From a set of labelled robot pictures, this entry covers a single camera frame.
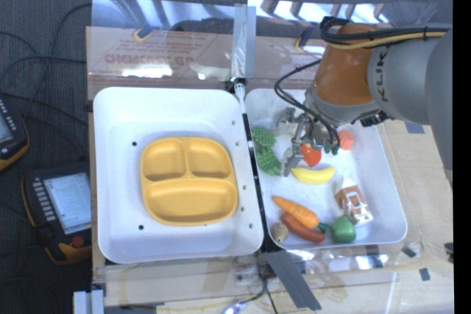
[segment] white tray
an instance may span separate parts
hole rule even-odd
[[[247,255],[263,241],[247,136],[236,98],[223,90],[106,88],[93,101],[98,242],[115,263]],[[158,138],[213,138],[228,150],[238,208],[226,220],[170,226],[146,210],[140,159]]]
[[[304,90],[288,90],[294,98],[304,102]],[[246,97],[247,116],[251,127],[264,126],[272,130],[277,116],[290,104],[280,99],[273,90],[251,90]],[[331,224],[341,215],[334,201],[335,181],[341,176],[353,179],[364,194],[373,215],[373,220],[358,225],[356,239],[352,243],[337,244],[329,231],[321,243],[312,243],[290,234],[278,245],[287,250],[317,249],[337,246],[396,243],[407,233],[407,220],[397,194],[389,164],[384,154],[383,145],[376,127],[362,127],[359,122],[342,128],[355,135],[354,147],[350,151],[339,150],[336,156],[322,152],[321,162],[314,168],[333,165],[336,174],[329,182],[321,185],[309,185],[297,180],[293,174],[270,176],[258,169],[263,205],[269,228],[280,221],[283,211],[272,201],[272,196],[281,196],[299,202],[313,210],[323,223]],[[288,147],[291,147],[292,135],[280,135],[273,148],[279,160]],[[302,161],[299,166],[308,168]]]

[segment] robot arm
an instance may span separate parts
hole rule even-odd
[[[330,34],[338,25],[338,32]],[[305,111],[301,120],[306,133],[293,139],[293,153],[283,159],[285,176],[300,161],[299,154],[295,156],[299,144],[336,153],[337,127],[356,121],[371,126],[390,118],[431,125],[453,186],[453,28],[380,31],[325,18],[321,29],[329,44],[305,103],[298,106]]]

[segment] black electronic device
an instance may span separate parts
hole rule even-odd
[[[20,113],[0,93],[0,171],[13,164],[29,148],[29,137]]]
[[[31,171],[21,194],[38,242],[58,265],[91,257],[91,189],[87,163]]]

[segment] yellow divided plate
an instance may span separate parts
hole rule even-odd
[[[238,205],[229,153],[209,138],[162,138],[141,155],[144,204],[155,220],[169,225],[222,221]]]

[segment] yellow banana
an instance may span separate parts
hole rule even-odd
[[[327,168],[319,170],[297,167],[292,168],[291,172],[301,182],[319,185],[330,181],[335,174],[336,169],[333,166],[328,166]]]

